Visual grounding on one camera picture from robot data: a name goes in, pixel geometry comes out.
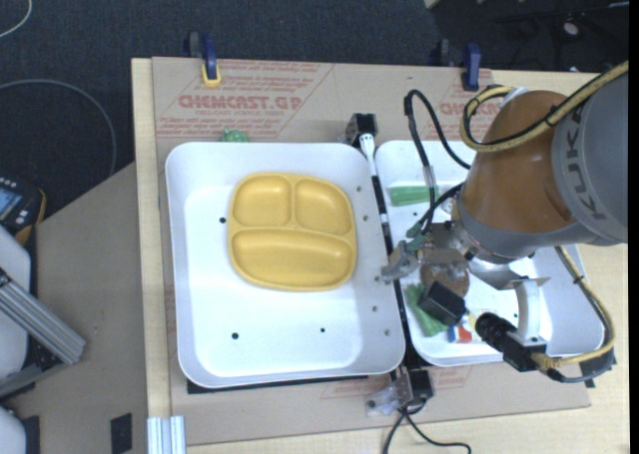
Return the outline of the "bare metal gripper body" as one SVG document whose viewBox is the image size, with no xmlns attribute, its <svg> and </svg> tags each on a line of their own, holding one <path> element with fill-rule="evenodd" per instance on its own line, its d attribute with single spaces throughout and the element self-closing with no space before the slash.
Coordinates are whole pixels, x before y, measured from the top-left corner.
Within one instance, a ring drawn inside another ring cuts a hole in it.
<svg viewBox="0 0 639 454">
<path fill-rule="evenodd" d="M 457 229 L 452 221 L 432 223 L 418 234 L 417 259 L 423 266 L 465 265 L 476 256 L 464 237 L 465 231 Z"/>
</svg>

